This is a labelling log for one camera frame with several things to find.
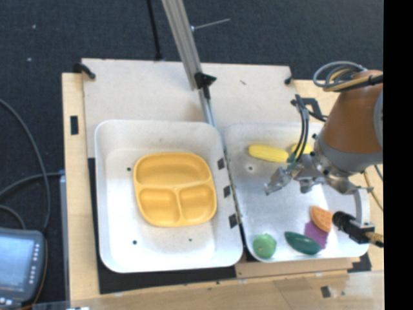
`black pole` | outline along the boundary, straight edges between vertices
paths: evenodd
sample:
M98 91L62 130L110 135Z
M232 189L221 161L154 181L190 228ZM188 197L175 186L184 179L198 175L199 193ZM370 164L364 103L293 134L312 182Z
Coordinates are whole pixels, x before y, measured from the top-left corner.
M152 25L152 31L154 33L154 41L155 41L155 48L156 48L156 59L160 60L160 59L163 59L163 56L162 56L162 53L161 53L161 46L159 45L159 39L158 39L158 36L157 36L155 17L154 17L154 11L152 10L151 0L146 0L146 4L148 6L150 23Z

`wooden table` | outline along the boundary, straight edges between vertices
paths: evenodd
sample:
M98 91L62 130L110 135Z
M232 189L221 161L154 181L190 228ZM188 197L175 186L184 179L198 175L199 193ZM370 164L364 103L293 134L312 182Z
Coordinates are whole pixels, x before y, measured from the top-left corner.
M193 309L196 304L199 309L238 308L243 304L252 307L258 305L277 304L278 309L294 309L281 307L285 303L285 295L275 297L284 287L277 287L277 283L285 278L291 278L298 285L302 279L320 277L329 279L331 274L349 279L347 269L358 261L358 258L338 258L327 260L312 260L311 262L284 262L284 263L248 263L240 261L236 265L237 279L221 282L205 282L188 285L174 285L168 287L154 287L126 291L115 294L99 294L97 260L95 248L94 226L92 219L92 205L90 197L89 171L87 164L86 132L85 132L85 104L83 93L83 75L64 73L63 85L63 121L65 133L65 171L66 171L66 200L68 215L68 273L70 300L74 304L99 305L100 309L110 309L116 304L117 308L136 309L139 302L142 309L163 309L179 304L180 309ZM336 95L325 95L320 89L314 88L311 81L293 81L291 84L302 97L316 98L323 112L330 111ZM79 132L71 134L71 116L77 116ZM367 170L370 182L375 186L379 201L383 203L383 184L374 171ZM354 183L365 186L362 175L354 177ZM377 225L376 231L383 233L383 213L371 197L371 220ZM373 270L383 272L383 250L370 246L368 251ZM381 276L375 276L378 284ZM305 280L306 286L313 284Z

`orange divided plate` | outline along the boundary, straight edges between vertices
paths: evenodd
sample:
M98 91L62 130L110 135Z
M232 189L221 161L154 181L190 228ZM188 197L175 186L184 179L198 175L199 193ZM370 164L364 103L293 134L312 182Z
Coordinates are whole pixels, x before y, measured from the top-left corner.
M196 225L216 213L214 180L206 161L190 152L149 154L134 167L137 204L148 223Z
M316 205L311 206L310 216L313 223L321 230L329 233L331 230L333 214Z

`orange toy food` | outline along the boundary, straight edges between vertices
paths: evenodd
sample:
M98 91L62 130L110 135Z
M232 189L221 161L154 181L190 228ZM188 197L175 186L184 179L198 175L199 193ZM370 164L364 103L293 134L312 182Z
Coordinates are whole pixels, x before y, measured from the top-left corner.
M311 206L310 216L312 222L321 230L329 233L331 230L333 214L316 205Z

